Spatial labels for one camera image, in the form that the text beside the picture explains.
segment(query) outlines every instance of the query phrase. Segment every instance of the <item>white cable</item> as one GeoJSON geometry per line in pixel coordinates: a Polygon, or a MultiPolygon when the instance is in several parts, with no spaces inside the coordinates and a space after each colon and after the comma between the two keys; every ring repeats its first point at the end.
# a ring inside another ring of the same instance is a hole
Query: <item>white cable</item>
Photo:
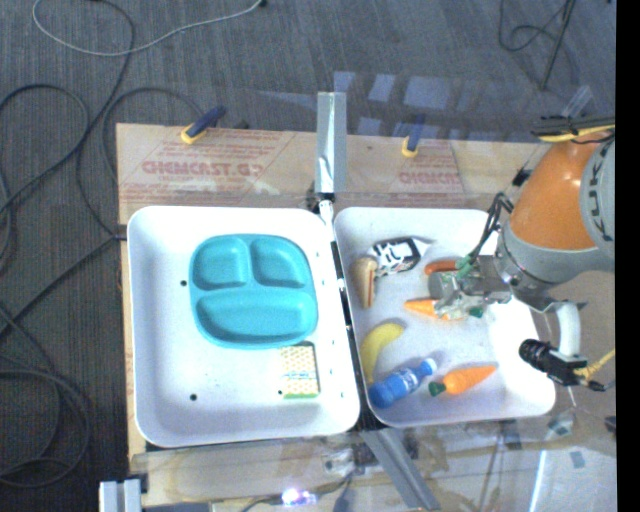
{"type": "Polygon", "coordinates": [[[36,2],[33,4],[33,9],[31,10],[31,14],[33,17],[33,21],[35,22],[36,26],[40,29],[40,31],[45,34],[46,36],[50,37],[51,39],[53,39],[54,41],[60,43],[63,46],[66,46],[67,48],[71,48],[72,50],[75,50],[77,52],[81,52],[81,53],[86,53],[88,55],[95,55],[98,57],[122,57],[124,55],[128,55],[131,53],[135,53],[135,52],[139,52],[141,50],[146,50],[147,48],[150,48],[151,46],[154,46],[156,44],[158,44],[160,41],[164,41],[165,39],[177,34],[178,32],[182,32],[184,30],[189,30],[195,27],[200,27],[202,25],[210,25],[212,23],[218,23],[220,21],[227,21],[233,18],[237,18],[239,16],[243,16],[245,14],[249,14],[251,11],[254,11],[261,3],[263,0],[257,0],[251,7],[249,7],[248,9],[245,9],[244,11],[239,11],[236,12],[234,14],[229,14],[227,16],[222,16],[220,18],[214,18],[211,20],[205,20],[205,21],[199,21],[197,23],[192,23],[190,25],[185,25],[184,27],[179,27],[176,28],[175,30],[172,30],[170,32],[167,32],[166,34],[164,34],[163,36],[159,37],[158,39],[154,39],[153,41],[143,44],[142,46],[138,46],[136,48],[132,48],[130,50],[123,50],[121,52],[112,52],[112,53],[108,53],[108,52],[94,52],[93,50],[87,50],[85,48],[80,48],[79,46],[75,46],[71,43],[68,43],[67,41],[64,41],[62,39],[60,39],[59,37],[54,36],[51,32],[49,32],[46,28],[44,28],[42,26],[42,24],[40,23],[40,20],[38,19],[38,14],[37,14],[37,9],[38,6],[40,5],[40,3],[42,2],[42,0],[36,0],[36,2]]]}

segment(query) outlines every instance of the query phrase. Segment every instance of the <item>yellow cable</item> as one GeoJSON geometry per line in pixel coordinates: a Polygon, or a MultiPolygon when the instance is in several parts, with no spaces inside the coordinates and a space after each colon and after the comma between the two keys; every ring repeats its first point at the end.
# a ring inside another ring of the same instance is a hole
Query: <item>yellow cable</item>
{"type": "Polygon", "coordinates": [[[607,126],[594,126],[593,128],[584,128],[582,130],[578,130],[578,133],[567,132],[560,135],[539,135],[538,138],[540,140],[543,140],[544,142],[565,142],[567,140],[573,140],[576,137],[581,137],[582,135],[611,130],[615,127],[615,124],[610,124],[607,126]]]}
{"type": "Polygon", "coordinates": [[[602,368],[607,363],[607,361],[609,361],[609,359],[611,359],[615,355],[616,349],[614,348],[613,350],[605,354],[604,357],[600,359],[600,361],[590,364],[589,366],[585,366],[584,368],[573,370],[573,373],[575,373],[579,377],[584,377],[585,379],[589,380],[594,373],[600,370],[600,368],[602,368]]]}

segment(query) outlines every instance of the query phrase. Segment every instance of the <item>blue plate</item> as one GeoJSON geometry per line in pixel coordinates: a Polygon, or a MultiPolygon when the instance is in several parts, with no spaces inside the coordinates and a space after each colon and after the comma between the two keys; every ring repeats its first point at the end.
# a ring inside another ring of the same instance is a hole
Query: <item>blue plate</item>
{"type": "Polygon", "coordinates": [[[209,238],[189,268],[191,310],[204,337],[224,347],[294,345],[318,323],[311,268],[291,240],[271,235],[209,238]]]}

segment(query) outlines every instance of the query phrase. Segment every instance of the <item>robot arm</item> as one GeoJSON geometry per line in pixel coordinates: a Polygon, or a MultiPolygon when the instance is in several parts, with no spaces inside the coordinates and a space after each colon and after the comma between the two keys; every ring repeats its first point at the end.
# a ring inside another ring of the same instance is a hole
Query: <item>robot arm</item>
{"type": "Polygon", "coordinates": [[[521,357],[568,386],[588,385],[579,370],[579,305],[557,301],[549,291],[589,270],[615,270],[615,135],[591,133],[553,144],[525,183],[513,205],[498,194],[489,210],[480,243],[458,262],[455,273],[429,276],[436,312],[451,307],[478,309],[515,297],[540,313],[555,313],[558,348],[526,340],[521,357]],[[502,209],[511,215],[499,224],[502,209]],[[498,242],[492,256],[480,249],[492,231],[498,242]]]}

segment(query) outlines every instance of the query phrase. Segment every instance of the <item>dark gray carpet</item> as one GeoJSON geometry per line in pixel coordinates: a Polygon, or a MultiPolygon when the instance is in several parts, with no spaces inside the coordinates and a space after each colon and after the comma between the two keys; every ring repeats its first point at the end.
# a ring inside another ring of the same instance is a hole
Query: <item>dark gray carpet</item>
{"type": "MultiPolygon", "coordinates": [[[[348,95],[350,133],[405,135],[425,113],[427,137],[533,141],[532,124],[562,113],[581,87],[591,96],[582,114],[615,115],[615,2],[577,2],[540,90],[560,15],[544,32],[531,27],[543,27],[564,3],[505,0],[503,41],[517,47],[538,33],[516,52],[499,44],[498,0],[271,0],[127,59],[66,48],[36,27],[32,2],[0,0],[0,100],[14,94],[0,110],[0,239],[10,237],[0,258],[0,510],[95,510],[98,482],[127,475],[119,250],[109,233],[117,218],[115,122],[186,125],[190,101],[201,110],[225,105],[221,126],[314,131],[316,93],[335,90],[348,95]],[[519,25],[526,27],[513,33],[519,25]],[[35,84],[67,92],[19,91],[35,84]],[[172,94],[131,92],[139,88],[172,94]],[[85,114],[69,93],[86,106],[86,136],[85,114]],[[27,368],[47,369],[75,392],[27,368]],[[86,452],[76,393],[90,421],[86,452]],[[16,464],[21,469],[10,471],[16,464]],[[56,483],[37,485],[70,467],[56,483]]],[[[117,52],[132,41],[123,13],[139,46],[250,5],[43,0],[38,13],[69,43],[117,52]]]]}

